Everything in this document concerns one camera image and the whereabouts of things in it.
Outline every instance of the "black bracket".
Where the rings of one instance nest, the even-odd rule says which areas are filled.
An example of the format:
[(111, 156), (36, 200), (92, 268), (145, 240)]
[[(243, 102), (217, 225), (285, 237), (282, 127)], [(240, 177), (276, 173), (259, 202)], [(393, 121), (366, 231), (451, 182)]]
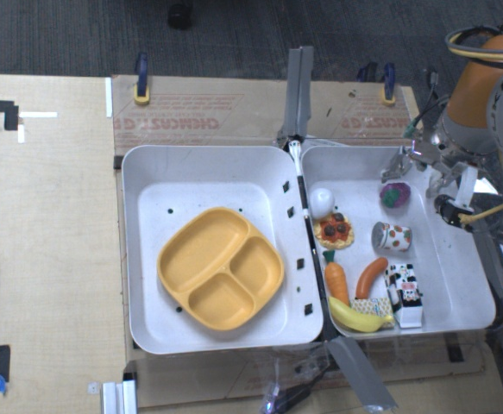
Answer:
[(17, 130), (19, 126), (19, 106), (13, 101), (0, 100), (0, 112), (4, 113), (3, 128), (5, 130)]

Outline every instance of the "blue clamp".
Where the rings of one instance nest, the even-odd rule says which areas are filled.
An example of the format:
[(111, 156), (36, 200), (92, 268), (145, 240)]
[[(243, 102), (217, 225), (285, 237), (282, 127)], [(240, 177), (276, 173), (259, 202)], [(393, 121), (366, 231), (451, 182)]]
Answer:
[(134, 101), (140, 105), (149, 104), (148, 55), (144, 52), (138, 53), (135, 73), (138, 83), (134, 85)]
[(395, 105), (395, 64), (386, 63), (383, 68), (383, 89), (381, 90), (381, 102), (386, 106)]

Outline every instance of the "toy egg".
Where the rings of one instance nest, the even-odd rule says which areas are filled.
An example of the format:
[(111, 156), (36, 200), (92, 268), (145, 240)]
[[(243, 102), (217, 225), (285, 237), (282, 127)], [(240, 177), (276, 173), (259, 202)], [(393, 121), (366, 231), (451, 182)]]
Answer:
[(309, 211), (313, 219), (328, 216), (333, 211), (335, 204), (336, 199), (330, 190), (320, 187), (311, 191)]

